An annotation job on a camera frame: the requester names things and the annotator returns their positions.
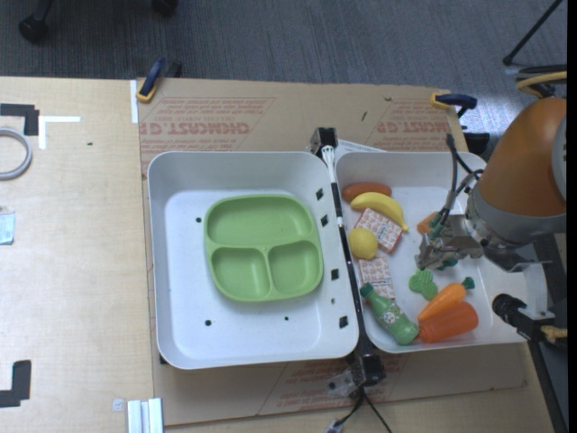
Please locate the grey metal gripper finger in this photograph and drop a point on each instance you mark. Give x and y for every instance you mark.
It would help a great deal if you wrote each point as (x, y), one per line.
(421, 255)
(435, 260)

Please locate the green bottle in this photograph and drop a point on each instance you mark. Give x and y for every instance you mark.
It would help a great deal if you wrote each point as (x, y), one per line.
(392, 316)

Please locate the black cylinder on white bracket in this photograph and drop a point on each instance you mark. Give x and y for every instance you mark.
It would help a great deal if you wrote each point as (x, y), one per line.
(511, 309)

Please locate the yellow lemon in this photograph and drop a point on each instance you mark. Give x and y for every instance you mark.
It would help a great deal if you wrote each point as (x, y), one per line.
(362, 243)

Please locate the white paper sheet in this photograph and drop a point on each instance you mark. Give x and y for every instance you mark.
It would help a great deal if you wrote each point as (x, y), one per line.
(356, 146)

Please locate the brown cardboard board red print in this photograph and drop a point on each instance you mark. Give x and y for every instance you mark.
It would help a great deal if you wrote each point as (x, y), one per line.
(270, 120)

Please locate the white tape roll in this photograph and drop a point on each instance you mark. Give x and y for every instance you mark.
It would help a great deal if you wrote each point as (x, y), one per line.
(28, 158)

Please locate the yellow banana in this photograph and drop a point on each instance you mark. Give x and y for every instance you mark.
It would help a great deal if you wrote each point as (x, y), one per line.
(381, 203)

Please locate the orange carrot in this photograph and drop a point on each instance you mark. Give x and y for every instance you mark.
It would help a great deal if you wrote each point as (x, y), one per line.
(444, 300)

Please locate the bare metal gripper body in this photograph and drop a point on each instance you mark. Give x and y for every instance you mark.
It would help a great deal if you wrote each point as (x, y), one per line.
(460, 244)

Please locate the thin black and white rod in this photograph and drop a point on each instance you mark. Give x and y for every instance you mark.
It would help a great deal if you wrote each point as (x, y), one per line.
(342, 233)

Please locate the white plastic tray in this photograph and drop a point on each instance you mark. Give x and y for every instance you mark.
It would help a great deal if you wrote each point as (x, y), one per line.
(451, 196)
(189, 332)

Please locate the black office chair base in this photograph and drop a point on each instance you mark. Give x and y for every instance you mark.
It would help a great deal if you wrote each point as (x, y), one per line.
(40, 11)

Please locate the orange and white carton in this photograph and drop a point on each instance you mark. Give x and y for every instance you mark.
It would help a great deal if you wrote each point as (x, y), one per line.
(383, 235)
(376, 273)

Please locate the small orange toy piece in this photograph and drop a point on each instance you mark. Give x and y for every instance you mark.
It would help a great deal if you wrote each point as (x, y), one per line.
(425, 224)

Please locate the black tripod stand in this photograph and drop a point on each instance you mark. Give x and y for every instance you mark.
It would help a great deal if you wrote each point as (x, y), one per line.
(536, 27)

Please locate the green broccoli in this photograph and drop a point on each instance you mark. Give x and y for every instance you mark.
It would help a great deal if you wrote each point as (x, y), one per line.
(423, 283)

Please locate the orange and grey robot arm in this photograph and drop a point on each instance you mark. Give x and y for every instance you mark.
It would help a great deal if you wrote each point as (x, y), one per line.
(518, 169)

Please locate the small clear packet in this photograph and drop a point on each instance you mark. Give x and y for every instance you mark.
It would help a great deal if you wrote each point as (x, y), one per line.
(6, 228)

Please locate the green divided plate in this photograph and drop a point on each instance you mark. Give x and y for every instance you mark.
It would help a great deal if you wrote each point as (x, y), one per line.
(257, 223)

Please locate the orange sausage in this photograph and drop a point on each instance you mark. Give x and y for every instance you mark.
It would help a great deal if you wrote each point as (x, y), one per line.
(360, 190)

